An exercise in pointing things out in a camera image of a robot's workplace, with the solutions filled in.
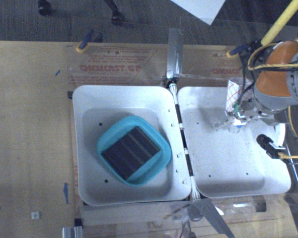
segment blue marker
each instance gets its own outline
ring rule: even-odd
[[[68,188],[68,184],[66,182],[64,183],[63,192],[65,195],[66,204],[69,204],[69,188]]]

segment blue tray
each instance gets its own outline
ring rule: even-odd
[[[103,158],[101,153],[116,143],[133,128],[138,126],[160,148],[143,166],[135,171],[127,180],[116,173],[111,165]],[[98,139],[97,154],[105,166],[123,183],[130,186],[142,186],[154,178],[171,160],[171,148],[169,143],[148,122],[138,116],[127,116],[112,125]]]

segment caster wheel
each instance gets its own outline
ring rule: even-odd
[[[51,4],[49,2],[44,2],[39,5],[39,13],[42,16],[49,16],[52,14]]]
[[[113,12],[111,23],[115,26],[122,26],[124,22],[124,16],[120,12]]]

